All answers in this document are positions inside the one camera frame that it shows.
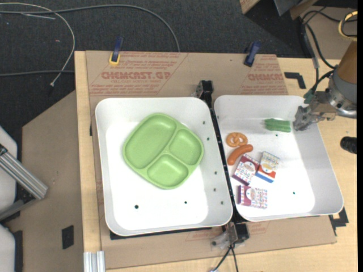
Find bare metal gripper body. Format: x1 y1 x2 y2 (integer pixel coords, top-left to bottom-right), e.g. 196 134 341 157
310 90 358 122

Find green bean pods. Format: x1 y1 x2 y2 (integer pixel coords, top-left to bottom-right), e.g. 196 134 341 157
264 118 292 133

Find white plastic tray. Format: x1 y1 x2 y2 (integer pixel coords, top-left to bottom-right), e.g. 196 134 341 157
94 96 234 236
213 94 345 222

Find blue and orange carton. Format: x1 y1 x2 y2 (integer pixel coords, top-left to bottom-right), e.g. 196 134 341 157
255 151 281 184

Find orange pretzel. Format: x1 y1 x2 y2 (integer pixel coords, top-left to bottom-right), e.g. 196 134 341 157
226 132 248 148

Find orange sausage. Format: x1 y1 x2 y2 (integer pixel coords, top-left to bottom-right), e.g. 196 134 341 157
226 144 254 166

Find purple and red carton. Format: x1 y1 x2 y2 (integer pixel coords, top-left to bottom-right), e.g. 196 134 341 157
231 154 260 186

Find thin black and white rod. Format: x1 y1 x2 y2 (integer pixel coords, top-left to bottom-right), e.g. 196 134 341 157
206 94 238 225

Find purple and pink carton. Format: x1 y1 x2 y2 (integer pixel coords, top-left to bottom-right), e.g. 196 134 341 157
236 185 269 210

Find green divided plate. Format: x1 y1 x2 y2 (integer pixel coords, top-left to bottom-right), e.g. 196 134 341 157
122 112 205 190

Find brown cardboard board red print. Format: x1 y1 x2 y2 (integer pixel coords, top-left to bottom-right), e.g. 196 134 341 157
85 50 339 269

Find black block with thin wires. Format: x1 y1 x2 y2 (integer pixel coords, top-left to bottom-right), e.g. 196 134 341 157
195 79 214 100
211 222 251 250

